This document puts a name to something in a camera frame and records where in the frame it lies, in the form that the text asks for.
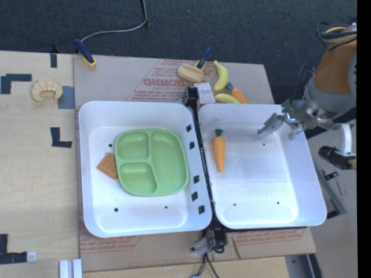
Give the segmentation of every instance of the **light wood surface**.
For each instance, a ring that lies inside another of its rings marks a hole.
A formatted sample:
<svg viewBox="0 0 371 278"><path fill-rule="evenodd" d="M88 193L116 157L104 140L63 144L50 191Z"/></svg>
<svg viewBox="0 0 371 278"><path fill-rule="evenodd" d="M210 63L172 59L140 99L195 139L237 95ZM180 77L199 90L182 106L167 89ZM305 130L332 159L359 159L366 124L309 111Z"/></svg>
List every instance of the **light wood surface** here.
<svg viewBox="0 0 371 278"><path fill-rule="evenodd" d="M75 111L58 109L53 94L31 97L35 82L51 78L74 86L72 55L0 52L0 76L32 74L32 82L12 82L0 95L0 233L8 251L34 251L36 262L1 265L0 277L58 277L62 259L79 258ZM72 148L52 147L51 127ZM220 277L289 277L285 259L262 258L213 263ZM84 277L190 277L198 264L85 273ZM207 266L202 277L213 277Z"/></svg>

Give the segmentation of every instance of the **carrot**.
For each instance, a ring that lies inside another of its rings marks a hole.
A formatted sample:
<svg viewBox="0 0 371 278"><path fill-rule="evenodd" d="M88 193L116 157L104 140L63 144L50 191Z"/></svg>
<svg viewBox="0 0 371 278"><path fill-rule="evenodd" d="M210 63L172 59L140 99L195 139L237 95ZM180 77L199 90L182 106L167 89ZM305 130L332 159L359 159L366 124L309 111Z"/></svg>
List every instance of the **carrot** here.
<svg viewBox="0 0 371 278"><path fill-rule="evenodd" d="M216 129L216 137L213 140L213 151L219 172L223 172L225 158L225 139L221 136L223 130Z"/></svg>
<svg viewBox="0 0 371 278"><path fill-rule="evenodd" d="M235 97L240 103L249 103L249 100L246 98L242 90L234 88L231 83L227 84L225 87L231 90L231 96Z"/></svg>

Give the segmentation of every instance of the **black fabric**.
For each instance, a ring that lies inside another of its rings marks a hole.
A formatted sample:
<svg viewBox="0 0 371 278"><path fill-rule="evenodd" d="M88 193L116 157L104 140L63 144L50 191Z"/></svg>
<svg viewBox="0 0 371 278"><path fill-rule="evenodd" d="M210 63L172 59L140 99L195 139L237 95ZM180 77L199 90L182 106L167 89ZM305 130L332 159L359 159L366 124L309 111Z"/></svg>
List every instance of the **black fabric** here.
<svg viewBox="0 0 371 278"><path fill-rule="evenodd" d="M324 53L317 25L357 20L357 0L145 0L149 25L99 35L93 54L264 64L276 103ZM0 50L75 52L74 39L143 21L140 0L0 0Z"/></svg>

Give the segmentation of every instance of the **blue clamp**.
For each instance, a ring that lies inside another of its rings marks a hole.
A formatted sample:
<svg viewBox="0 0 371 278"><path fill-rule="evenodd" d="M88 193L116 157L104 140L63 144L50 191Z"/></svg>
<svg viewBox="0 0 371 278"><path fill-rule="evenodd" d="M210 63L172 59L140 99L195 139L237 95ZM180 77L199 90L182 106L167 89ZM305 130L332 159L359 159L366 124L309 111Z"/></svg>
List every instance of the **blue clamp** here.
<svg viewBox="0 0 371 278"><path fill-rule="evenodd" d="M205 65L205 62L208 61L212 55L213 55L213 50L209 46L206 52L203 54L202 58L196 62L195 67L202 69L203 66Z"/></svg>
<svg viewBox="0 0 371 278"><path fill-rule="evenodd" d="M79 50L80 54L82 55L82 59L87 65L94 66L97 64L97 60L93 58L89 49L79 39L75 39L74 46Z"/></svg>

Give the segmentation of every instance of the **toy banana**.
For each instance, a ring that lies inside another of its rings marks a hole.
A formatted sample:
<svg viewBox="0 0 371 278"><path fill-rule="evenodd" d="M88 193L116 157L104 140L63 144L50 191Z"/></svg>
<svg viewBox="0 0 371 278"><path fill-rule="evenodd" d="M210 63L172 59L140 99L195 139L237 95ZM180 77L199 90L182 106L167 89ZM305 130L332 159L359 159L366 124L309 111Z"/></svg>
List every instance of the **toy banana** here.
<svg viewBox="0 0 371 278"><path fill-rule="evenodd" d="M215 100L222 103L234 103L240 104L241 102L238 101L235 97L232 97L229 94L218 94L215 96Z"/></svg>
<svg viewBox="0 0 371 278"><path fill-rule="evenodd" d="M218 80L214 85L214 91L218 92L223 90L228 83L228 70L225 66L220 65L217 60L214 61L214 64L218 71Z"/></svg>

